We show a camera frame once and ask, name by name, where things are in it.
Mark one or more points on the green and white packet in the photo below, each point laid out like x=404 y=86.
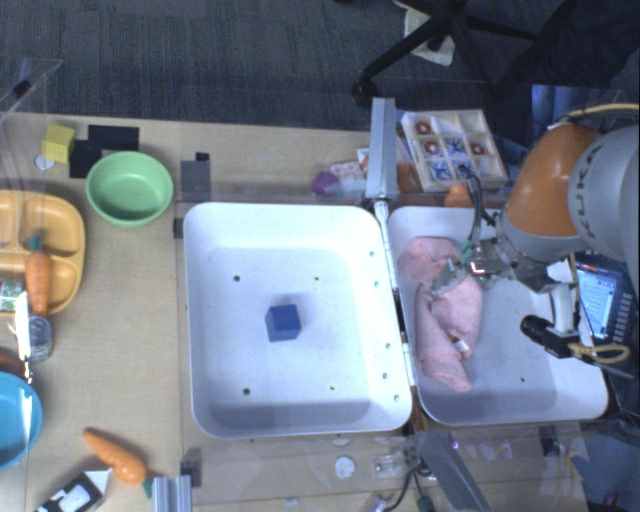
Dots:
x=10 y=296

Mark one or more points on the clear plastic bottle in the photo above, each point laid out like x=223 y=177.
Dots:
x=41 y=340

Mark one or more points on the orange carrot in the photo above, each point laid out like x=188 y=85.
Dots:
x=38 y=282
x=115 y=457

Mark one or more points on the white plastic tray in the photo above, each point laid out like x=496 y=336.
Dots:
x=515 y=350
x=300 y=390

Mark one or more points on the pink cloth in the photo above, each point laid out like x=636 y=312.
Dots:
x=450 y=330

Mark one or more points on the wooden tic-tac-toe box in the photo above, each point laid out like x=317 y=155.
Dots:
x=452 y=150

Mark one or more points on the yellow cube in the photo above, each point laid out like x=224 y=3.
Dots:
x=57 y=143

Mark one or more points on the blue cube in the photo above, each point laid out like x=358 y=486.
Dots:
x=283 y=323

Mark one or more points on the orange divided plate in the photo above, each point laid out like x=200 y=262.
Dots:
x=65 y=225

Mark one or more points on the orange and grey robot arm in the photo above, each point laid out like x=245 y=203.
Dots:
x=550 y=180

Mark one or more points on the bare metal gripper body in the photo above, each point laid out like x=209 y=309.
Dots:
x=500 y=265

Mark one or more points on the black cylinder on white bracket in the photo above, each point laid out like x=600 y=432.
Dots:
x=550 y=335

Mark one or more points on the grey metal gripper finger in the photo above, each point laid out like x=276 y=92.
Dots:
x=454 y=267
x=445 y=286

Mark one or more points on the white and red packet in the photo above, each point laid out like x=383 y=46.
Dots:
x=350 y=175

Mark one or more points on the clear plastic bag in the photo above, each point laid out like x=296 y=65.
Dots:
x=392 y=464

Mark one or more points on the blue bowl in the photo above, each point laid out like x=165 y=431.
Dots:
x=15 y=420

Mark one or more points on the black and white carton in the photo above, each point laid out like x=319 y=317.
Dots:
x=77 y=495

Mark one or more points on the black office chair base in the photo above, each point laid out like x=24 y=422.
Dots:
x=450 y=30

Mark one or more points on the green bowl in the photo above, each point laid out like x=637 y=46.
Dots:
x=129 y=187

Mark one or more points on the purple toy grapes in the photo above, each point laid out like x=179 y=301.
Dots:
x=325 y=183

